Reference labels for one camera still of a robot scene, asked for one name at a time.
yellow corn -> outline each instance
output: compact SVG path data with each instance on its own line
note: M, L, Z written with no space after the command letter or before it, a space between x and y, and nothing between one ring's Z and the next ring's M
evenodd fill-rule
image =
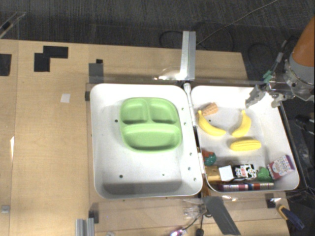
M248 151L261 148L261 142L254 139L233 142L230 149L233 151Z

white cable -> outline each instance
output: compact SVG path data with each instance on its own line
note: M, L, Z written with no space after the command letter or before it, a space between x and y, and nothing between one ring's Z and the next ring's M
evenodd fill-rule
M205 37L203 40L199 41L199 42L196 44L196 46L200 45L202 42L204 42L205 40L207 40L207 39L208 39L209 37L211 37L213 34L217 33L219 30L222 30L222 29L224 29L224 28L226 28L226 27L229 27L230 25L232 25L232 24L234 24L234 23L237 23L238 21L240 21L240 20L246 18L247 16L251 15L252 13L254 13L254 12L258 11L258 10L261 10L261 9L267 7L267 6L270 6L270 5L272 5L273 3L277 2L277 1L279 1L279 0L274 0L274 1L270 2L270 3L267 3L267 4L263 5L262 7L259 7L259 8L255 9L255 10L252 10L251 12L249 12L249 13L247 13L246 15L244 15L243 17L241 17L241 18L239 18L239 19L233 21L232 23L230 23L230 24L228 24L228 25L226 25L226 26L223 26L223 27L221 27L221 28L215 30L213 33L211 33L210 35L208 35L207 37Z

wooden table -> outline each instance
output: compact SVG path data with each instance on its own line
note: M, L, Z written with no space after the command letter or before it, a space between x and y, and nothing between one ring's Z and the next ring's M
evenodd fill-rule
M67 46L69 56L51 59L50 72L34 72L34 53L42 53L44 45ZM74 235L75 220L88 216L93 188L84 98L89 63L102 59L105 75L153 78L165 68L179 67L181 50L0 40L0 54L12 54L10 75L0 77L0 205L11 207L10 213L0 213L0 235ZM207 51L196 52L196 76L247 78L241 54ZM64 93L70 94L69 103L61 103ZM13 136L14 152L9 142ZM242 235L289 235L286 222L275 209L266 208L263 197L240 199L226 206ZM148 212L160 210L163 217L138 210L135 200L99 202L115 219L126 216L120 206L130 207L130 220L114 228L117 236L168 235L189 223L180 199L169 199L167 206L159 205L161 199L147 201ZM152 221L159 222L152 226ZM95 225L97 236L113 229L106 225ZM221 235L213 219L205 219L203 228L205 235Z

toy sink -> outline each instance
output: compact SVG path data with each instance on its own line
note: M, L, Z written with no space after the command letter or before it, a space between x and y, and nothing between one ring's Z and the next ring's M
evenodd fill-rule
M240 112L245 109L251 90L196 86L188 97L183 89L170 85L94 86L90 104L97 193L107 199L198 193L203 184L204 165L197 150L192 118L210 102L215 102L219 111L207 118L227 133L212 137L197 127L197 136L202 149L216 153L216 164L252 163L258 169L286 154L297 169L279 110L271 108L273 99L269 95L246 109L252 119L248 136L260 140L261 149L248 152L229 149L233 141L230 134L240 124ZM275 181L274 190L292 190L298 184L295 170Z

white paper square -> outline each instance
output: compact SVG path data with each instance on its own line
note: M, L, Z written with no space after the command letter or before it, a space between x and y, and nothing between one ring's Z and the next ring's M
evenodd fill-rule
M61 103L69 103L70 102L70 96L71 96L70 93L63 93L61 96L60 102Z
M230 165L219 168L221 181L230 181L234 179L232 167Z

